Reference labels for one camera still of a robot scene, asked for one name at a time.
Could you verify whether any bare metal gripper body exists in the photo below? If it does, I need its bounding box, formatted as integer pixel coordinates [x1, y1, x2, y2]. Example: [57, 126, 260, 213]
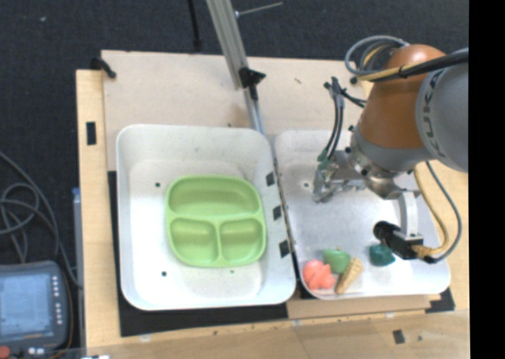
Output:
[315, 149, 404, 200]

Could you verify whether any white plastic tray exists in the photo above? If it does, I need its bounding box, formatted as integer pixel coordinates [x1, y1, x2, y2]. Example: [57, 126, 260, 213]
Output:
[115, 124, 297, 312]
[271, 129, 452, 301]

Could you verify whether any thin black and white rod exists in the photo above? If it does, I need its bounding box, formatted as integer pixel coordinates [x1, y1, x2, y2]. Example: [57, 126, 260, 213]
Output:
[243, 88, 303, 291]

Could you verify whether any light green toy food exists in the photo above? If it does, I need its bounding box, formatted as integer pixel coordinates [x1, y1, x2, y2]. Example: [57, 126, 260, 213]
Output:
[322, 247, 352, 275]

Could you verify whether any dark teal toy food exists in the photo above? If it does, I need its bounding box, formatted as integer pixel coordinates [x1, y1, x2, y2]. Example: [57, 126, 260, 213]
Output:
[368, 243, 397, 267]

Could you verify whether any pink toy food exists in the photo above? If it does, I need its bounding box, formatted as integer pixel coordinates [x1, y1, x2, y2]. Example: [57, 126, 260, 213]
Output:
[302, 259, 337, 292]

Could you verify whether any tan waffle cone toy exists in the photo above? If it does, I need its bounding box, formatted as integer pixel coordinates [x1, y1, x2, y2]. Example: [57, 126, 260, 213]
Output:
[335, 257, 365, 296]

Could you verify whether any green divided plate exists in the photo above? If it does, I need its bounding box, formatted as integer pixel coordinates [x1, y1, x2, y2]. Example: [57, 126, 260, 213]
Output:
[164, 174, 267, 269]

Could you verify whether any pale wood board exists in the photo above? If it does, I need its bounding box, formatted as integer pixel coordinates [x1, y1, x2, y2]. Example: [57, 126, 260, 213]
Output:
[99, 49, 442, 320]

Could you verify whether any black cylinder on white bracket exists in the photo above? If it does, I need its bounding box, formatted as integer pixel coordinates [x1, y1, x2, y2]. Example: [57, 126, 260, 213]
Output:
[372, 188, 425, 260]

